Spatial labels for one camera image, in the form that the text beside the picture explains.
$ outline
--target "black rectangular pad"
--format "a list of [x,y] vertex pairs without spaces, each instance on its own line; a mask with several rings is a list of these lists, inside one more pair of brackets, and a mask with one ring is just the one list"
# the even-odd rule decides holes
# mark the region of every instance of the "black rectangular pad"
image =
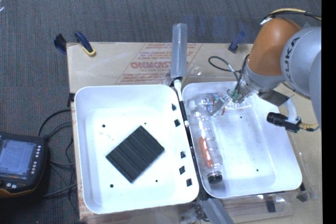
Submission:
[[163,151],[164,147],[139,126],[106,158],[132,183]]

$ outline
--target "clear plastic bottle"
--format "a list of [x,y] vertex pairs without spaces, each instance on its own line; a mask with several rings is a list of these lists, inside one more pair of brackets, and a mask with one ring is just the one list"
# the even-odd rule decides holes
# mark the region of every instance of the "clear plastic bottle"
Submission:
[[218,97],[218,94],[200,94],[188,101],[191,112],[189,124],[195,141],[198,168],[202,178],[210,184],[223,180],[223,158],[211,124],[211,111]]

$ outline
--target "gray carpet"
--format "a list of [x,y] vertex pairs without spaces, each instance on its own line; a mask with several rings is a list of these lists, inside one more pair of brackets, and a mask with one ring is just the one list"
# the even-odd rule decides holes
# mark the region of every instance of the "gray carpet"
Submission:
[[[76,42],[81,31],[89,41],[171,42],[172,26],[187,23],[188,42],[232,42],[238,32],[243,43],[253,43],[260,22],[273,10],[298,8],[321,15],[322,0],[2,0],[0,7],[0,131],[37,135],[44,120],[67,108],[66,56],[54,46],[62,33]],[[303,26],[321,23],[302,15],[288,15]],[[71,120],[69,113],[52,118],[42,135]],[[71,127],[52,136],[53,159],[74,161]],[[74,182],[73,169],[58,167],[67,182]],[[39,193],[51,193],[67,185],[48,167]],[[72,192],[49,198],[33,195],[0,199],[0,223],[59,223],[78,220]]]

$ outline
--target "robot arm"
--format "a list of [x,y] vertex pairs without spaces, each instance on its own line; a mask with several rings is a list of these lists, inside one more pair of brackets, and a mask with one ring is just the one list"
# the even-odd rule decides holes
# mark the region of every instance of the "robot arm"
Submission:
[[301,118],[291,100],[276,91],[287,82],[310,98],[321,128],[321,27],[302,29],[288,19],[268,18],[260,30],[241,69],[237,86],[229,93],[232,101],[242,102],[253,93],[277,106],[285,105],[289,117],[270,113],[267,121],[297,132]]

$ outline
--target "screen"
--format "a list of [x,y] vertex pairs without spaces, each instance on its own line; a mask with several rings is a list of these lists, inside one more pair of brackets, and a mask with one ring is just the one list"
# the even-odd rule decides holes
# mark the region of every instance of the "screen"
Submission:
[[31,142],[4,139],[0,146],[0,176],[27,179],[35,146]]

